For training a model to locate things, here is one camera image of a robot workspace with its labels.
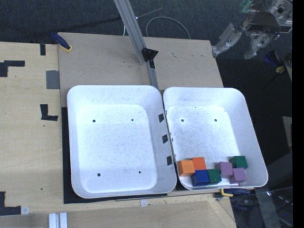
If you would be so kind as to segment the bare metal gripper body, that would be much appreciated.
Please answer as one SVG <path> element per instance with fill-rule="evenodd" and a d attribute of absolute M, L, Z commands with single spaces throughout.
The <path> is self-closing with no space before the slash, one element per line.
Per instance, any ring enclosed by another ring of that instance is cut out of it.
<path fill-rule="evenodd" d="M 293 0 L 246 0 L 244 9 L 246 31 L 278 35 L 292 30 Z"/>

